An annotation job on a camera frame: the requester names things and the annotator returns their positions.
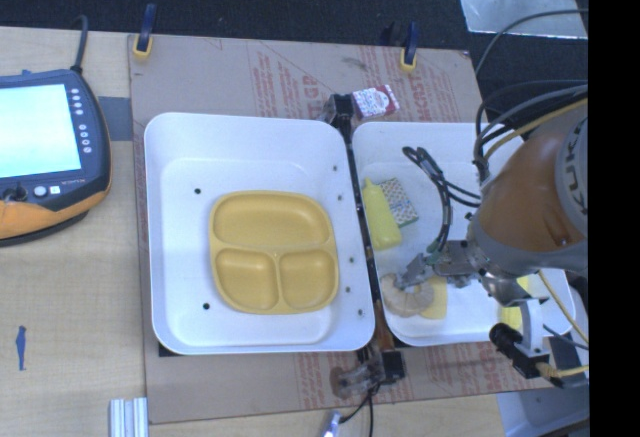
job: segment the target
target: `white tray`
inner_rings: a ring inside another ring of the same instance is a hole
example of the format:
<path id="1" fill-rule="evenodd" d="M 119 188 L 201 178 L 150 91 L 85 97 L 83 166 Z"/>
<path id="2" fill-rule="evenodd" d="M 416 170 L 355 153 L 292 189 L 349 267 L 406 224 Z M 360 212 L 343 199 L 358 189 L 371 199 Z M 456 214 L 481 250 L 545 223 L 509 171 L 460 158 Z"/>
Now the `white tray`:
<path id="1" fill-rule="evenodd" d="M 353 150 L 360 184 L 369 177 L 380 183 L 397 178 L 409 200 L 418 212 L 419 219 L 401 227 L 402 243 L 397 247 L 374 251 L 379 278 L 388 273 L 399 273 L 438 234 L 442 221 L 440 198 L 433 183 L 402 153 L 402 147 L 423 147 L 435 159 L 451 183 L 479 193 L 477 170 L 471 163 L 475 140 L 475 126 L 471 123 L 419 123 L 419 122 L 369 122 L 359 126 L 353 136 Z M 497 174 L 522 143 L 512 140 L 498 149 L 490 158 L 491 171 Z M 453 202 L 453 225 L 449 239 L 464 239 L 467 231 L 465 214 L 473 208 Z M 571 315 L 575 305 L 564 272 L 545 271 L 554 290 Z M 389 329 L 401 341 L 412 346 L 433 346 L 461 342 L 489 340 L 489 330 L 500 321 L 501 308 L 480 283 L 472 283 L 463 289 L 447 285 L 448 305 L 446 317 L 429 320 L 420 315 L 403 318 L 385 311 Z M 549 292 L 538 278 L 532 276 L 529 293 L 547 296 Z M 542 305 L 544 323 L 563 333 L 571 325 L 558 305 L 550 299 Z"/>
<path id="2" fill-rule="evenodd" d="M 319 121 L 166 113 L 144 135 L 152 323 L 183 355 L 351 351 L 375 318 L 344 141 Z M 243 313 L 217 292 L 209 212 L 222 195 L 280 190 L 314 198 L 335 232 L 340 284 L 325 308 Z"/>

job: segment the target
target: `blue tape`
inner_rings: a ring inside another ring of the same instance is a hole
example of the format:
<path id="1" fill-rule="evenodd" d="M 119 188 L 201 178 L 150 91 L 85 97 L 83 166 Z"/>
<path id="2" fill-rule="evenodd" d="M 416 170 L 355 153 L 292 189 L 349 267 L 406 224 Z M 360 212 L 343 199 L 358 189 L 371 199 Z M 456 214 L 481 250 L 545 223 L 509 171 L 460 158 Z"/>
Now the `blue tape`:
<path id="1" fill-rule="evenodd" d="M 24 349 L 27 346 L 27 336 L 26 336 L 27 328 L 20 325 L 18 329 L 18 336 L 16 337 L 16 348 L 18 349 L 18 363 L 20 366 L 20 371 L 24 371 Z"/>

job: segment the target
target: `blue clamp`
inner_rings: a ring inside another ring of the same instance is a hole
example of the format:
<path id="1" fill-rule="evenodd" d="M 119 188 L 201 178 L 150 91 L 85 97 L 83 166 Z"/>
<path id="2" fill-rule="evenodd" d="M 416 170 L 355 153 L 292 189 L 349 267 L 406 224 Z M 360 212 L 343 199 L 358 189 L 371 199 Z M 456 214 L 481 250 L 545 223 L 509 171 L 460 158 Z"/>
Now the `blue clamp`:
<path id="1" fill-rule="evenodd" d="M 418 60 L 418 56 L 416 55 L 416 49 L 418 48 L 418 25 L 416 25 L 415 21 L 411 21 L 406 37 L 403 39 L 400 34 L 400 25 L 394 21 L 382 31 L 378 44 L 380 46 L 402 46 L 400 69 L 405 72 L 411 72 L 416 68 Z"/>
<path id="2" fill-rule="evenodd" d="M 418 49 L 418 25 L 416 25 L 415 21 L 411 21 L 409 29 L 407 30 L 407 38 L 402 46 L 400 69 L 410 73 L 416 68 L 418 62 L 418 55 L 416 54 L 416 50 Z"/>
<path id="3" fill-rule="evenodd" d="M 151 53 L 151 46 L 153 45 L 151 32 L 156 22 L 157 7 L 155 3 L 149 3 L 144 11 L 142 28 L 140 33 L 136 35 L 136 40 L 133 43 L 133 54 L 137 57 L 146 58 Z"/>

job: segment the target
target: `black cable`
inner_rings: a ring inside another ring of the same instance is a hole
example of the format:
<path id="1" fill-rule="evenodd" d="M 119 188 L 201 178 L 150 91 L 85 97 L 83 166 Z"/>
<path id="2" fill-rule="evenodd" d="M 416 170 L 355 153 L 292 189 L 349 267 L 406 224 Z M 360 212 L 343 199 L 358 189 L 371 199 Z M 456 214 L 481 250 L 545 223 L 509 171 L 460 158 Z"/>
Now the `black cable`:
<path id="1" fill-rule="evenodd" d="M 489 165 L 484 157 L 484 152 L 482 146 L 487 143 L 486 137 L 489 136 L 489 132 L 492 128 L 496 128 L 499 124 L 503 124 L 507 121 L 507 119 L 519 115 L 524 111 L 530 111 L 534 106 L 539 105 L 540 103 L 546 103 L 547 101 L 564 101 L 565 106 L 567 100 L 571 101 L 574 98 L 580 98 L 583 94 L 588 93 L 588 86 L 582 85 L 578 87 L 569 87 L 562 90 L 556 90 L 553 92 L 548 92 L 546 94 L 542 94 L 537 96 L 529 101 L 525 101 L 524 103 L 520 103 L 519 105 L 514 106 L 510 110 L 502 113 L 496 119 L 492 120 L 489 125 L 484 128 L 478 136 L 476 136 L 476 141 L 473 146 L 473 163 L 478 170 L 478 175 L 480 178 L 480 182 L 483 183 L 488 175 L 489 175 Z"/>
<path id="2" fill-rule="evenodd" d="M 470 208 L 479 208 L 480 207 L 480 203 L 479 202 L 471 202 L 471 201 L 466 201 L 461 197 L 458 197 L 456 194 L 449 192 L 449 197 L 451 197 L 451 200 L 459 202 L 460 204 L 463 204 L 464 206 L 468 206 Z"/>
<path id="3" fill-rule="evenodd" d="M 567 87 L 567 89 L 570 88 L 579 88 L 580 86 L 576 85 L 574 87 Z M 522 126 L 525 126 L 526 124 L 533 122 L 551 112 L 554 112 L 556 110 L 560 110 L 561 108 L 564 108 L 567 105 L 570 105 L 572 103 L 575 103 L 577 101 L 580 101 L 582 99 L 585 99 L 586 97 L 588 97 L 588 93 L 587 92 L 582 92 L 580 90 L 577 90 L 576 92 L 573 93 L 567 93 L 565 96 L 560 96 L 557 99 L 551 99 L 551 100 L 547 100 L 547 101 L 541 101 L 537 104 L 531 105 L 527 108 L 522 109 L 521 111 L 512 114 L 509 117 L 509 122 L 507 122 L 505 120 L 505 122 L 503 124 L 505 124 L 505 126 L 508 126 L 510 129 L 518 129 L 521 128 Z M 487 140 L 489 135 L 487 135 L 487 137 L 485 137 L 485 140 L 483 140 L 483 143 L 486 144 L 487 142 L 489 142 L 489 140 Z"/>
<path id="4" fill-rule="evenodd" d="M 360 402 L 360 405 L 358 405 L 358 407 L 351 414 L 347 416 L 342 416 L 340 418 L 340 421 L 338 421 L 338 424 L 342 425 L 347 421 L 351 420 L 353 416 L 355 416 L 358 412 L 360 412 L 362 407 L 364 407 L 367 403 L 369 403 L 370 412 L 371 412 L 370 424 L 371 424 L 371 431 L 373 431 L 373 397 L 377 394 L 379 389 L 380 389 L 380 383 L 378 382 L 376 385 L 374 385 L 367 391 L 367 395 L 362 399 L 362 402 Z"/>
<path id="5" fill-rule="evenodd" d="M 373 397 L 369 398 L 369 437 L 373 437 Z"/>
<path id="6" fill-rule="evenodd" d="M 562 334 L 559 334 L 558 332 L 556 332 L 555 330 L 547 327 L 546 325 L 542 325 L 542 328 L 544 330 L 546 330 L 547 332 L 549 332 L 550 334 L 553 335 L 553 337 L 558 338 L 560 341 L 563 341 L 565 343 L 568 343 L 572 346 L 575 346 L 576 348 L 582 348 L 583 350 L 587 350 L 589 351 L 589 347 L 586 345 L 583 345 L 582 343 L 576 343 L 573 339 L 569 339 L 565 336 L 563 336 Z"/>
<path id="7" fill-rule="evenodd" d="M 484 53 L 480 57 L 480 60 L 478 61 L 478 66 L 476 67 L 476 70 L 475 70 L 476 76 L 478 76 L 478 73 L 480 72 L 480 68 L 484 64 L 487 56 L 489 55 L 489 51 L 491 51 L 491 48 L 493 48 L 493 45 L 496 43 L 496 41 L 500 37 L 502 37 L 505 33 L 507 33 L 509 30 L 511 30 L 514 26 L 518 26 L 520 23 L 524 23 L 525 21 L 529 21 L 531 19 L 537 19 L 539 17 L 556 16 L 559 14 L 576 14 L 576 13 L 587 14 L 589 13 L 589 9 L 552 10 L 549 12 L 540 12 L 539 14 L 531 14 L 530 16 L 525 16 L 521 19 L 518 19 L 517 21 L 514 21 L 510 25 L 506 26 L 496 34 L 496 36 L 491 40 L 487 48 L 484 50 Z"/>
<path id="8" fill-rule="evenodd" d="M 80 44 L 78 45 L 76 61 L 70 67 L 70 69 L 77 72 L 78 74 L 82 74 L 82 58 L 84 57 L 84 50 L 87 45 L 87 36 L 89 34 L 89 19 L 87 18 L 87 16 L 80 14 L 73 20 L 73 22 L 71 23 L 71 27 L 73 28 L 78 21 L 82 23 L 82 32 L 80 33 Z"/>
<path id="9" fill-rule="evenodd" d="M 431 182 L 438 190 L 440 204 L 442 206 L 442 225 L 440 226 L 438 236 L 435 238 L 433 243 L 438 244 L 438 247 L 435 251 L 441 252 L 446 245 L 447 238 L 449 237 L 449 229 L 451 227 L 451 220 L 453 218 L 451 199 L 458 199 L 458 197 L 452 197 L 451 192 L 448 188 L 448 182 L 444 177 L 442 169 L 440 169 L 436 161 L 431 157 L 426 149 L 418 147 L 414 150 L 411 147 L 406 146 L 402 148 L 402 152 L 407 158 L 409 158 L 413 163 L 420 167 L 423 172 L 427 174 Z"/>
<path id="10" fill-rule="evenodd" d="M 480 106 L 478 106 L 478 111 L 476 112 L 476 121 L 475 121 L 476 135 L 479 135 L 480 132 L 482 131 L 481 130 L 482 114 L 485 112 L 488 113 L 490 110 L 489 105 L 491 103 L 494 103 L 498 98 L 505 96 L 509 92 L 513 92 L 524 87 L 536 87 L 536 86 L 553 85 L 553 84 L 556 84 L 556 85 L 565 84 L 570 86 L 578 86 L 578 85 L 584 85 L 586 83 L 587 83 L 586 80 L 534 80 L 534 81 L 525 81 L 521 83 L 516 83 L 514 85 L 509 85 L 507 87 L 502 87 L 501 89 L 498 89 L 492 92 L 486 98 L 483 98 L 483 101 L 480 103 Z"/>
<path id="11" fill-rule="evenodd" d="M 457 190 L 460 193 L 463 193 L 464 195 L 468 195 L 469 197 L 473 197 L 474 199 L 480 199 L 480 196 L 478 194 L 475 194 L 473 192 L 469 192 L 468 190 L 465 190 L 464 188 L 460 188 L 457 185 L 454 185 L 453 183 L 450 183 L 449 181 L 445 181 L 445 184 L 449 187 L 449 188 L 453 188 L 454 190 Z"/>
<path id="12" fill-rule="evenodd" d="M 553 105 L 552 109 L 549 109 L 549 107 L 547 106 L 544 109 L 544 111 L 533 113 L 533 110 L 532 110 L 533 106 L 525 108 L 525 109 L 521 110 L 521 112 L 528 111 L 529 112 L 529 116 L 528 116 L 527 119 L 525 119 L 523 122 L 521 122 L 518 127 L 525 126 L 529 122 L 533 122 L 536 119 L 538 119 L 539 117 L 547 115 L 551 111 L 559 110 L 559 109 L 564 108 L 565 106 L 568 106 L 568 105 L 570 105 L 572 103 L 575 103 L 577 101 L 585 99 L 586 97 L 588 97 L 588 92 L 577 91 L 577 92 L 574 92 L 574 93 L 569 93 L 565 97 L 559 98 L 557 102 L 554 102 L 554 101 L 548 102 L 548 104 L 552 104 Z M 516 117 L 518 115 L 518 113 L 521 113 L 521 112 L 516 112 L 511 117 L 512 118 Z M 484 136 L 480 140 L 480 143 L 478 144 L 478 148 L 477 148 L 477 151 L 478 151 L 480 157 L 484 156 L 484 146 L 485 145 L 487 145 L 492 140 L 495 140 L 499 136 L 504 135 L 505 133 L 511 131 L 512 129 L 513 129 L 513 126 L 504 126 L 502 128 L 497 129 L 496 131 L 494 131 L 492 133 L 489 133 L 488 135 Z"/>

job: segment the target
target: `yellow plate compartment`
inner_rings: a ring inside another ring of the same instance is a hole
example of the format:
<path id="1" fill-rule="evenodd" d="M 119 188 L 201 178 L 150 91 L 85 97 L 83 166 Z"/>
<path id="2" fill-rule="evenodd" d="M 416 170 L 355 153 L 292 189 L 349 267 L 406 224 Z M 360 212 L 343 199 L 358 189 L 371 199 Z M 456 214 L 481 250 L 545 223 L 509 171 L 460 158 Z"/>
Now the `yellow plate compartment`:
<path id="1" fill-rule="evenodd" d="M 239 311 L 317 311 L 338 291 L 331 220 L 305 195 L 254 190 L 222 196 L 210 213 L 209 244 L 218 292 Z"/>

